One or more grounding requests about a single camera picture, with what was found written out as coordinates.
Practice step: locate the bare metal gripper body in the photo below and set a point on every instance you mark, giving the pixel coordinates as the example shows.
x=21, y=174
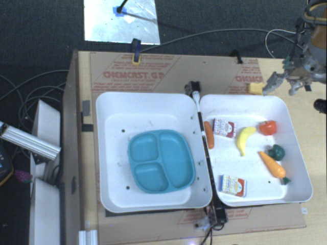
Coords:
x=302, y=73

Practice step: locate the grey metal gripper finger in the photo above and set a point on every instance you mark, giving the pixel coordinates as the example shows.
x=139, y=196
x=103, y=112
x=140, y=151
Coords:
x=296, y=86
x=272, y=82

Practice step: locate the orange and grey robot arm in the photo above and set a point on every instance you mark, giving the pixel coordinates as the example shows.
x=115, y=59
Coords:
x=320, y=36

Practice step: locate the yellow block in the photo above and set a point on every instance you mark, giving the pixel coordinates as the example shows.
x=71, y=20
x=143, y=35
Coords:
x=255, y=88

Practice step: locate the red tomato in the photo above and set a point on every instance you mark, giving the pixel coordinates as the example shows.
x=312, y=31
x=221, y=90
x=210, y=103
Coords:
x=268, y=127

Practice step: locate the yellow banana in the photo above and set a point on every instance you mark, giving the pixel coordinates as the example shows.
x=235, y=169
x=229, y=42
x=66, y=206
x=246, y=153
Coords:
x=242, y=140

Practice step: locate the white and red carton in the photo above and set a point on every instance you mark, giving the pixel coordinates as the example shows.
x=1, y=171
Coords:
x=224, y=127
x=233, y=185

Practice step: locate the green broccoli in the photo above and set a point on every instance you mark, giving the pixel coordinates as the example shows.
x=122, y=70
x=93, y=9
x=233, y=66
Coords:
x=276, y=152

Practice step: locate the thin black and white rod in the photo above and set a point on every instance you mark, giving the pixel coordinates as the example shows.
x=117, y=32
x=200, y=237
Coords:
x=200, y=119

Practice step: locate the orange carrot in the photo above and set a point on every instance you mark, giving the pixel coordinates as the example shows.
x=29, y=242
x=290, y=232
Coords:
x=272, y=165

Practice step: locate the orange sausage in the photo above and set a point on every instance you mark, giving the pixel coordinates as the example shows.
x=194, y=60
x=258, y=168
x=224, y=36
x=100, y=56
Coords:
x=209, y=135

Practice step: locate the white plastic tray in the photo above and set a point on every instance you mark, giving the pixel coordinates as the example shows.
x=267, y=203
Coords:
x=117, y=149
x=255, y=167

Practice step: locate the brown cardboard board red print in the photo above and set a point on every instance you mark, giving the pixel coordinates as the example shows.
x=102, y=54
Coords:
x=153, y=70

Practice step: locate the blue divided plate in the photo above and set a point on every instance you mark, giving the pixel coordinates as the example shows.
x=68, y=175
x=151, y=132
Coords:
x=163, y=162

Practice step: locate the pink strawberry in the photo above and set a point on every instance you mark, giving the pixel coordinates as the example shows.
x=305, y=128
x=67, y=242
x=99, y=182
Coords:
x=22, y=176

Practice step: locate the black cylinder on white bracket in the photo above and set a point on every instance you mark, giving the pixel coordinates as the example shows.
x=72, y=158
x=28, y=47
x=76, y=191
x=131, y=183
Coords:
x=321, y=104

